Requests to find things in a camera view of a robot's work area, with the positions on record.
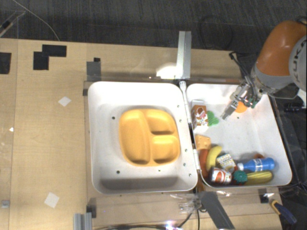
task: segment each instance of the yellow plate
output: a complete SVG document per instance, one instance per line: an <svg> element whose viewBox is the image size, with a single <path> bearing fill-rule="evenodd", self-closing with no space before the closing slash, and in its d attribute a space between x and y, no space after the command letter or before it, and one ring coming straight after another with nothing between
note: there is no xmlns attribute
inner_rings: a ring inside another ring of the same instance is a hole
<svg viewBox="0 0 307 230"><path fill-rule="evenodd" d="M180 155L176 123L157 109L126 111L119 120L119 142L124 158L136 166L168 164Z"/></svg>

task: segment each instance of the small carton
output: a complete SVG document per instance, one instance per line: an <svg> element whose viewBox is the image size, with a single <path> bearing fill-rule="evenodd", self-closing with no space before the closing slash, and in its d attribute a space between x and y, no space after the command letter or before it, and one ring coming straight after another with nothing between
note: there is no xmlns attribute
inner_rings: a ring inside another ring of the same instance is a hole
<svg viewBox="0 0 307 230"><path fill-rule="evenodd" d="M208 129L207 107L203 101L192 101L191 116L194 132L203 133Z"/></svg>
<svg viewBox="0 0 307 230"><path fill-rule="evenodd" d="M224 170L233 173L237 170L237 166L229 153L216 158L216 163Z"/></svg>

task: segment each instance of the soda can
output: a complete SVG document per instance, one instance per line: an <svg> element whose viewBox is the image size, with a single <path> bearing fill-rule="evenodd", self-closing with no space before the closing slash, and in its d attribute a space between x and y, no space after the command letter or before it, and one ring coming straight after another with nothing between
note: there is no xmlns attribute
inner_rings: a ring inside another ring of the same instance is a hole
<svg viewBox="0 0 307 230"><path fill-rule="evenodd" d="M226 170L219 168L212 168L211 170L211 181L214 183L229 184L231 177L231 173Z"/></svg>

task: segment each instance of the banana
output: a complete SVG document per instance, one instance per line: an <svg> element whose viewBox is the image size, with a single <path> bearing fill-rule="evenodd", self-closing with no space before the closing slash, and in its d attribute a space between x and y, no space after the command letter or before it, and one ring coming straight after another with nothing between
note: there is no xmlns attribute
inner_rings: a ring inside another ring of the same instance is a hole
<svg viewBox="0 0 307 230"><path fill-rule="evenodd" d="M209 171L211 167L215 167L215 161L217 156L221 153L222 147L216 146L214 148L211 148L209 150L208 156L207 156L207 162L206 162L206 169Z"/></svg>

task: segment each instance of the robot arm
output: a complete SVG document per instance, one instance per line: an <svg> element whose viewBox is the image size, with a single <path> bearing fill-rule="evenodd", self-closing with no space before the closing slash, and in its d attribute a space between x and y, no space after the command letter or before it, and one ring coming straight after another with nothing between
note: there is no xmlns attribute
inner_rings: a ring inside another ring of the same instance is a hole
<svg viewBox="0 0 307 230"><path fill-rule="evenodd" d="M267 38L251 71L230 96L222 119L227 119L241 101L254 108L263 94L274 94L291 83L306 95L306 25L285 21L277 25Z"/></svg>

